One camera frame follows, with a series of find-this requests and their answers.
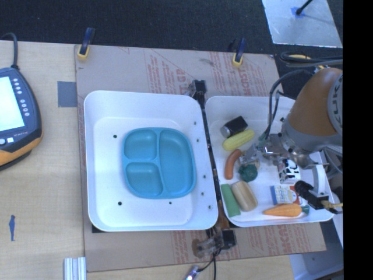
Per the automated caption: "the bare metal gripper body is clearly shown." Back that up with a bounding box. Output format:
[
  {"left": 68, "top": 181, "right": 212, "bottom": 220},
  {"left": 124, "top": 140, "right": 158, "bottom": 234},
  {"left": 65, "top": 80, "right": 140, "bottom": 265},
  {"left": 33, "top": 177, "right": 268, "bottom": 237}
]
[{"left": 260, "top": 132, "right": 315, "bottom": 169}]

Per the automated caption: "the green broccoli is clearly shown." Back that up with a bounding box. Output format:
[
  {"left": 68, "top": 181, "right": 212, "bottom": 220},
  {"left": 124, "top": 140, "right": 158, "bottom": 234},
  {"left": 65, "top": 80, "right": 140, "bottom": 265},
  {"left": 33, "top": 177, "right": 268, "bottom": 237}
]
[{"left": 238, "top": 159, "right": 261, "bottom": 184}]

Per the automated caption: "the yellow corn cob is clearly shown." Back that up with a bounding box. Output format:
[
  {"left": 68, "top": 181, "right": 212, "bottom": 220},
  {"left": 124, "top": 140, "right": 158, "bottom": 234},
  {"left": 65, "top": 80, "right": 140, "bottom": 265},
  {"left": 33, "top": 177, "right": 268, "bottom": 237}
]
[{"left": 222, "top": 128, "right": 255, "bottom": 152}]

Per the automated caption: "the orange sausage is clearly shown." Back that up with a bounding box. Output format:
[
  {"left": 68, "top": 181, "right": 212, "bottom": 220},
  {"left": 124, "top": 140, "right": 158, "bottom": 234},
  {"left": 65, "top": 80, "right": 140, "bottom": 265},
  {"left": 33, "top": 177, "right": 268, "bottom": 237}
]
[{"left": 224, "top": 148, "right": 243, "bottom": 181}]

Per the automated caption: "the black and white cow carton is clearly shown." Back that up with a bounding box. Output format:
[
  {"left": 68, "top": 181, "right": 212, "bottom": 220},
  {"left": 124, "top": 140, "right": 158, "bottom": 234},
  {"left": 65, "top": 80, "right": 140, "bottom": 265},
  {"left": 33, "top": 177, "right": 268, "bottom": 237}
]
[{"left": 277, "top": 158, "right": 302, "bottom": 186}]

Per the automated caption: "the white plastic tray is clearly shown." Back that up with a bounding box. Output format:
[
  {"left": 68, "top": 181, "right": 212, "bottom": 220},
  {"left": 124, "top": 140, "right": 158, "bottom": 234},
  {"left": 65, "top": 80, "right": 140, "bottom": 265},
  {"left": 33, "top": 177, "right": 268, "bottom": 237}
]
[
  {"left": 83, "top": 90, "right": 219, "bottom": 233},
  {"left": 205, "top": 95, "right": 336, "bottom": 228}
]

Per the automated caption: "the black and silver can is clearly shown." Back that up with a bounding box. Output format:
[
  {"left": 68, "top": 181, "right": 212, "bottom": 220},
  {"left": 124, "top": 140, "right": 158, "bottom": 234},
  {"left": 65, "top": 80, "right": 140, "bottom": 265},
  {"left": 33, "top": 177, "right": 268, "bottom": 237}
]
[{"left": 220, "top": 115, "right": 249, "bottom": 138}]

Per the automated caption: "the thin black and white rod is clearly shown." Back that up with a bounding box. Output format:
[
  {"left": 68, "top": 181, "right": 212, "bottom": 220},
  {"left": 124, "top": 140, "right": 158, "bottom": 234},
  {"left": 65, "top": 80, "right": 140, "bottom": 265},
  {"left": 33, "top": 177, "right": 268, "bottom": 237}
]
[{"left": 199, "top": 96, "right": 226, "bottom": 230}]

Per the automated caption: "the tan bread loaf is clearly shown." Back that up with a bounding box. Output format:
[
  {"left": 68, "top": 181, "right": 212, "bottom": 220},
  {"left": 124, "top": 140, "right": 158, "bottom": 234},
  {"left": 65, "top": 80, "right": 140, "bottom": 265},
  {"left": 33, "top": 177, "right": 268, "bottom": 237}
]
[{"left": 230, "top": 180, "right": 259, "bottom": 212}]

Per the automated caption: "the blue white and red packet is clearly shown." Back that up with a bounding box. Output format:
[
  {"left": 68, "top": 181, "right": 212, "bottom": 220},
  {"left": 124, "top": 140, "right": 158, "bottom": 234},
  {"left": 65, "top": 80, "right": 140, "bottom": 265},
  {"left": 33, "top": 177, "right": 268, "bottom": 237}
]
[{"left": 270, "top": 184, "right": 301, "bottom": 207}]

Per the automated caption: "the green rounded block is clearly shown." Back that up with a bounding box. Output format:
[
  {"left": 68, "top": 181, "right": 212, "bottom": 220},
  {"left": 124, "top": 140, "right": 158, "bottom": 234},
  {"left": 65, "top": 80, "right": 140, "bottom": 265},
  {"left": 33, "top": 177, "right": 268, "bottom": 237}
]
[{"left": 220, "top": 183, "right": 242, "bottom": 219}]

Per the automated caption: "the orange carrot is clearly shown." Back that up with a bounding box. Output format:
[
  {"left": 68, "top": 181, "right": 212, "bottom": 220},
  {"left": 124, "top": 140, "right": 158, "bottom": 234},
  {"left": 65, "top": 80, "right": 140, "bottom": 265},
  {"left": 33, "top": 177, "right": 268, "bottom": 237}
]
[{"left": 262, "top": 202, "right": 311, "bottom": 218}]

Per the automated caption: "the blue divided plate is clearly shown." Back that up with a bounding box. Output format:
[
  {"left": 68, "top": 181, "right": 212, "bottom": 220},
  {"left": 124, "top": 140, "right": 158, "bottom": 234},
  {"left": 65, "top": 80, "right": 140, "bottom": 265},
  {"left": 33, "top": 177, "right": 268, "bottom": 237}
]
[{"left": 121, "top": 127, "right": 196, "bottom": 200}]

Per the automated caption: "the brown cardboard board red print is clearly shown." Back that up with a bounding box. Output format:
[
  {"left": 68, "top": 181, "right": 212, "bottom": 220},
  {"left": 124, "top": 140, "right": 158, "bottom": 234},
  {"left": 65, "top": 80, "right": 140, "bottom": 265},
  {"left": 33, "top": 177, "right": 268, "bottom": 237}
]
[{"left": 74, "top": 44, "right": 328, "bottom": 273}]

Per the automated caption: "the black cylinder on white bracket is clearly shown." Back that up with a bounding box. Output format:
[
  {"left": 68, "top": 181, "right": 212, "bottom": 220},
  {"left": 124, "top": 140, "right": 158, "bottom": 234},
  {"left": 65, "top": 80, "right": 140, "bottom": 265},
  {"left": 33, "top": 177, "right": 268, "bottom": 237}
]
[{"left": 294, "top": 156, "right": 330, "bottom": 211}]

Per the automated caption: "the black block with thin wires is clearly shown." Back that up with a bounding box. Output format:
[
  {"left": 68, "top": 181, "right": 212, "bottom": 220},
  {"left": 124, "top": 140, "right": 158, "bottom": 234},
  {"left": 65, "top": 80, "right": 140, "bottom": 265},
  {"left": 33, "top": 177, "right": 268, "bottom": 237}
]
[
  {"left": 221, "top": 229, "right": 237, "bottom": 250},
  {"left": 188, "top": 79, "right": 207, "bottom": 99}
]

